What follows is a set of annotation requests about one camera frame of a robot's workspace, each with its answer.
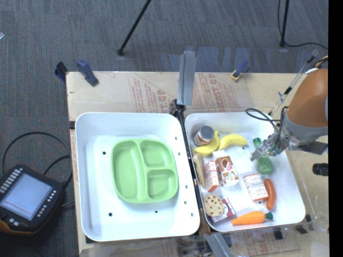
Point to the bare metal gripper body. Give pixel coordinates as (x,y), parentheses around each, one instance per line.
(276,140)

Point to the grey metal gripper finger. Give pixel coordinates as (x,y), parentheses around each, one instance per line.
(257,152)

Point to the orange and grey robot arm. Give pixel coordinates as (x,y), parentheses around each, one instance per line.
(308,103)

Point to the green plastic bottle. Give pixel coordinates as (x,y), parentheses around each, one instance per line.
(264,165)

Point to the yellow banana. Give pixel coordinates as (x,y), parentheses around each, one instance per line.
(233,139)
(209,149)

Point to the white packet with red print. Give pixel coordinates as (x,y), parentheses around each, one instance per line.
(255,187)

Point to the large orange and white carton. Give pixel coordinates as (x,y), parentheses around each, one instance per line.
(227,170)

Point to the orange sausage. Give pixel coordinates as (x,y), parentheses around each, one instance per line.
(270,194)

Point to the small orange and white carton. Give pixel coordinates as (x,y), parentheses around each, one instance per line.
(211,175)

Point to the white plastic tray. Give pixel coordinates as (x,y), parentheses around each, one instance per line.
(93,223)
(286,197)

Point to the small orange and white can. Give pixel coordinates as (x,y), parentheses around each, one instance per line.
(203,136)

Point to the tan bread stick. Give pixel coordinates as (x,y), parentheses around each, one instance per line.
(199,170)

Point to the pink and white box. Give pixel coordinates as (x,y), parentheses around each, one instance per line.
(227,210)

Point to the orange carrot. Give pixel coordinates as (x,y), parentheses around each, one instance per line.
(249,218)

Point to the tan chocolate chip biscuit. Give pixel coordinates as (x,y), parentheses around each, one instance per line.
(213,205)

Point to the green divided plate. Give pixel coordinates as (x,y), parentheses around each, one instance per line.
(128,170)

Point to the brown cardboard board, red print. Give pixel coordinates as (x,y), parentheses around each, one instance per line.
(120,92)

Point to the black cylinder on white bracket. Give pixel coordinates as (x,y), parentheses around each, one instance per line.
(321,169)

